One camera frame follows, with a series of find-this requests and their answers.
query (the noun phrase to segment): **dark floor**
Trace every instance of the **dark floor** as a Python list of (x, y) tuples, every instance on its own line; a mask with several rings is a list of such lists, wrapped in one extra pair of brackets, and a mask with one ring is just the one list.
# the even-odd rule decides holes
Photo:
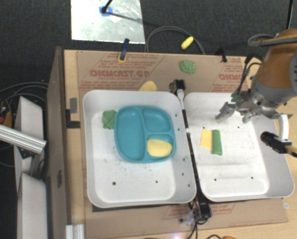
[[(247, 39), (286, 28), (289, 0), (140, 0), (145, 36), (156, 27), (173, 25), (197, 38), (207, 54), (223, 48), (227, 55), (264, 54)], [(297, 0), (291, 27), (297, 28)], [(161, 33), (151, 52), (182, 53), (182, 35)], [(120, 44), (72, 41), (70, 0), (0, 0), (0, 90), (22, 82), (48, 82), (56, 46), (66, 49), (120, 50)], [(143, 51), (130, 45), (130, 51)], [(185, 53), (199, 53), (192, 45)], [(12, 164), (9, 151), (1, 161)], [(16, 193), (13, 169), (0, 165), (0, 239), (16, 237)]]

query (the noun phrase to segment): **white tray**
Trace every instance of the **white tray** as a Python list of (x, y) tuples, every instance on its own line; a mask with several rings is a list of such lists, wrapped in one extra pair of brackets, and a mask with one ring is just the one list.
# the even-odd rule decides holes
[[(291, 195), (294, 182), (285, 156), (260, 140), (264, 131), (278, 134), (274, 121), (257, 116), (245, 124), (235, 112), (217, 123), (215, 116), (230, 100), (227, 93), (190, 93), (184, 100), (202, 192), (215, 202)], [(222, 156), (199, 145), (203, 128), (220, 130)]]
[[(176, 151), (159, 163), (131, 163), (116, 150), (114, 131), (104, 129), (102, 113), (146, 105), (166, 111), (172, 120)], [(87, 184), (90, 201), (100, 208), (188, 203), (196, 195), (186, 131), (178, 98), (168, 92), (88, 92), (83, 99)]]

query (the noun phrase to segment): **green object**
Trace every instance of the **green object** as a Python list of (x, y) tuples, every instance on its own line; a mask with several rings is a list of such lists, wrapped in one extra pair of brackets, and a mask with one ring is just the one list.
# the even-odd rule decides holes
[(231, 102), (236, 102), (237, 101), (237, 98), (239, 96), (239, 94), (237, 94), (237, 92), (238, 92), (238, 90), (235, 90), (233, 92), (233, 94), (231, 95), (231, 97), (232, 97), (232, 101)]
[(195, 63), (193, 61), (190, 60), (184, 60), (180, 63), (180, 68), (182, 69), (182, 71), (184, 73), (195, 73), (196, 71), (196, 66)]
[(223, 155), (219, 130), (212, 130), (212, 154)]
[(114, 129), (115, 110), (105, 111), (102, 115), (103, 128)]

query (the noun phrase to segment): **silver metal sheet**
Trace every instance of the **silver metal sheet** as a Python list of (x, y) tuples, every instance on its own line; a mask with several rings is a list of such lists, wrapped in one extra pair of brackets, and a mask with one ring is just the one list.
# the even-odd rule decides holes
[(101, 7), (109, 0), (71, 0), (73, 40), (145, 43), (140, 0), (113, 0), (108, 11)]

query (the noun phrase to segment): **blue plate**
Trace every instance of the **blue plate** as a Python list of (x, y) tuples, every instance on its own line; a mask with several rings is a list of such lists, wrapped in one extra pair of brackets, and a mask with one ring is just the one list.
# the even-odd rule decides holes
[[(127, 106), (118, 110), (114, 125), (115, 143), (120, 156), (130, 162), (151, 163), (165, 161), (175, 153), (175, 135), (169, 115), (152, 106)], [(166, 157), (151, 156), (147, 140), (158, 139), (172, 144)]]

